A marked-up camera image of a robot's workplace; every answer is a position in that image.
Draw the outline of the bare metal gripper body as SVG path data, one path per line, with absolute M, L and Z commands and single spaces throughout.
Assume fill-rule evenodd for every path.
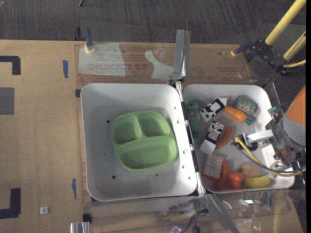
M 291 120 L 271 120 L 266 129 L 270 129 L 273 136 L 269 139 L 275 158 L 287 166 L 305 165 L 306 159 L 306 127 Z

